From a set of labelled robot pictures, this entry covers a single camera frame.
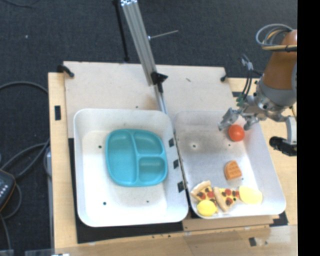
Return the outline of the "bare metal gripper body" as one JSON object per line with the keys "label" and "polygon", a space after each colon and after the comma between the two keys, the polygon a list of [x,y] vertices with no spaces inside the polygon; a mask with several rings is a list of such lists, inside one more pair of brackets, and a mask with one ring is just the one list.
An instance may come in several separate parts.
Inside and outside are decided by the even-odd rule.
{"label": "bare metal gripper body", "polygon": [[259,122],[271,119],[275,122],[283,122],[282,115],[286,108],[278,106],[265,96],[248,95],[246,98],[239,98],[239,113],[247,121]]}

